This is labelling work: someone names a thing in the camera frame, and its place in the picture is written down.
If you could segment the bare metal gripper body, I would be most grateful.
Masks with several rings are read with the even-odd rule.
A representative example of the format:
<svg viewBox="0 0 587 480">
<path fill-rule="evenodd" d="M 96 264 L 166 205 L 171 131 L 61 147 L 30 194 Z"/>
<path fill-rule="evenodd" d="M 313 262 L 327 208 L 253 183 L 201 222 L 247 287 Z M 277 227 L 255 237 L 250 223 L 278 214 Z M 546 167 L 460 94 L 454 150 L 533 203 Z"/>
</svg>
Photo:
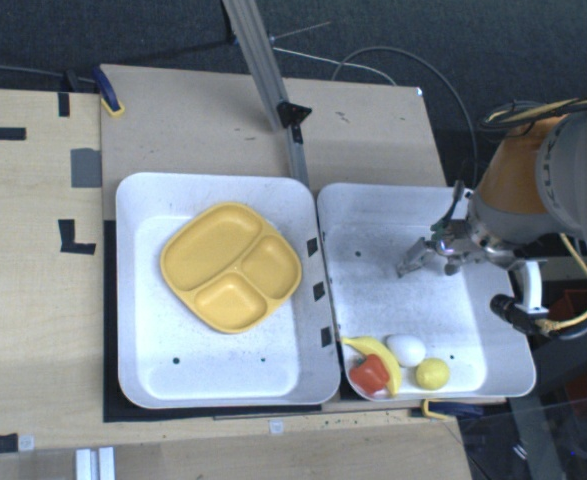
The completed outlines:
<svg viewBox="0 0 587 480">
<path fill-rule="evenodd" d="M 518 259 L 516 246 L 492 234 L 479 221 L 440 219 L 430 228 L 435 252 L 448 261 L 466 264 L 491 263 L 505 270 L 513 268 Z"/>
</svg>

